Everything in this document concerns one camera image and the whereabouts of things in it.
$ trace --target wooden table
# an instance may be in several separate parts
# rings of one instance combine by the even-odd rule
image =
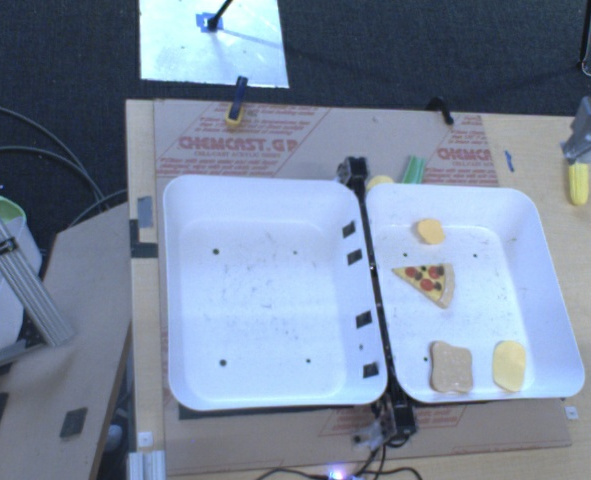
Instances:
[[[521,190],[539,209],[584,361],[585,386],[572,400],[567,400],[567,405],[575,407],[578,415],[578,419],[568,422],[573,445],[546,450],[390,460],[385,469],[410,465],[418,469],[426,480],[591,478],[591,194],[588,204],[583,207],[570,204],[567,165],[559,143],[569,137],[571,121],[572,118],[567,117],[483,115],[500,186]],[[154,186],[152,130],[152,102],[129,102],[130,219],[137,219],[139,195],[150,192],[146,187]],[[512,155],[514,172],[507,166],[505,151]],[[141,228],[139,240],[156,242],[155,227]],[[158,268],[156,260],[146,257],[134,259],[131,265],[134,278],[145,276],[154,279],[146,286],[135,286],[133,297],[137,430],[146,429],[151,432],[149,437],[153,438],[152,442],[139,443],[139,449],[161,450],[164,448],[164,423],[161,341],[159,332],[156,332],[159,329]],[[321,466],[298,469],[317,473],[326,471]],[[186,478],[251,480],[261,473],[247,471]],[[400,473],[387,478],[409,478],[405,475]]]

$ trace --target black rod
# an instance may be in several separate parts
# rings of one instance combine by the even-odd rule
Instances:
[[[582,32],[582,45],[579,49],[579,63],[577,67],[581,68],[586,60],[588,52],[588,41],[591,35],[591,0],[586,0],[586,14],[584,16],[584,31]]]
[[[228,9],[228,6],[231,5],[232,1],[233,0],[226,0],[226,2],[224,2],[222,7],[220,7],[219,11],[217,11],[217,14],[215,14],[215,16],[213,16],[212,18],[209,18],[207,20],[208,30],[210,30],[210,31],[217,30],[217,24],[219,23],[219,19],[222,17],[222,14],[224,14],[224,12],[226,12],[226,9]]]

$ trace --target green object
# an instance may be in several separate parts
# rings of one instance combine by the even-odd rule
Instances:
[[[424,178],[425,165],[426,160],[423,158],[411,156],[406,167],[406,172],[404,172],[402,183],[421,183]]]
[[[26,213],[18,204],[0,196],[0,217],[4,221],[4,224],[7,224],[17,217],[22,217],[26,220]]]

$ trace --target blue mark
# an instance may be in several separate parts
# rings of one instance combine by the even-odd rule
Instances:
[[[509,170],[515,172],[515,168],[513,167],[513,157],[507,150],[504,150],[504,155],[506,155],[506,163],[508,164]]]
[[[208,28],[208,20],[213,16],[215,16],[215,14],[212,12],[201,12],[195,15],[195,22],[202,32],[214,32],[214,30]],[[224,18],[220,18],[217,22],[217,30],[222,30],[223,28]]]

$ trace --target dark floor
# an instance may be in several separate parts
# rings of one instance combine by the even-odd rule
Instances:
[[[290,89],[252,88],[251,101],[422,109],[441,95],[459,111],[570,116],[591,96],[576,68],[586,0],[278,2]],[[231,97],[142,81],[138,62],[138,0],[0,0],[0,105],[60,137],[104,194],[126,185],[126,99]],[[0,112],[6,145],[64,154]],[[94,201],[69,166],[25,151],[0,152],[0,194],[45,253]]]

